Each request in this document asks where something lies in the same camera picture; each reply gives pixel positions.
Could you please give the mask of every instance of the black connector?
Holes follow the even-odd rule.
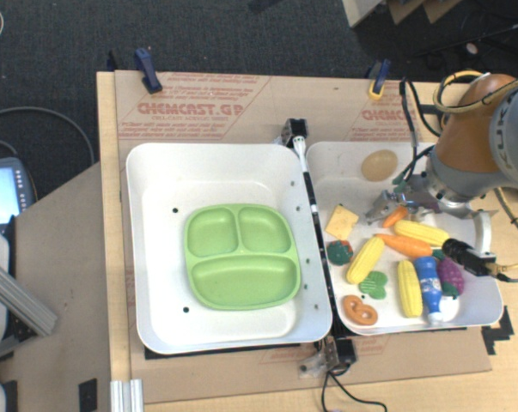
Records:
[[[452,238],[443,244],[442,252],[475,276],[490,275],[491,271],[486,264],[495,262],[495,257],[481,257],[481,254],[467,243]]]

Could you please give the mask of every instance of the green plate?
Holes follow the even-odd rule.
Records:
[[[293,234],[275,209],[222,204],[194,212],[184,233],[192,291],[218,310],[283,304],[301,285]]]

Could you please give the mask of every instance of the black carpet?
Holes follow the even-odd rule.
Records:
[[[518,76],[518,29],[427,57],[518,22],[518,0],[464,0],[430,24],[422,9],[395,26],[382,5],[350,28],[341,0],[0,0],[0,110],[36,106],[71,118],[98,158],[95,74],[114,51],[120,68],[149,47],[158,70],[364,77],[375,60],[390,78],[438,82],[452,71]],[[43,197],[89,164],[76,128],[43,112],[0,116],[0,139],[17,149]],[[0,146],[0,157],[9,155]]]

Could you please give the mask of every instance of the brown pretzel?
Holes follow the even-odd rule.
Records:
[[[350,320],[360,325],[373,325],[377,322],[379,315],[377,311],[372,307],[364,304],[362,300],[350,294],[343,299],[344,314]]]

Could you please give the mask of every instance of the blue clamp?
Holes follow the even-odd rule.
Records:
[[[376,62],[369,67],[366,78],[373,80],[369,84],[368,95],[372,100],[379,100],[385,88],[385,81],[387,80],[388,71],[390,70],[390,60],[384,59],[382,63]]]
[[[163,86],[157,79],[154,65],[152,64],[152,56],[146,49],[141,47],[135,51],[135,64],[137,65],[137,69],[144,73],[142,82],[148,90],[148,93],[153,94],[161,92],[163,90]]]

